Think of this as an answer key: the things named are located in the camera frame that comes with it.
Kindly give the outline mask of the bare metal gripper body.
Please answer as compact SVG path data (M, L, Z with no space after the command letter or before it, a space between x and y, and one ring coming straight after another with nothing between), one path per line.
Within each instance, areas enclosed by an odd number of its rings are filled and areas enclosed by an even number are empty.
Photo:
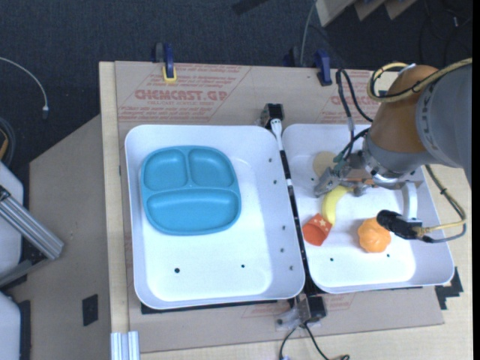
M346 188L396 188L407 175L399 154L390 151L357 151L336 172L336 185Z

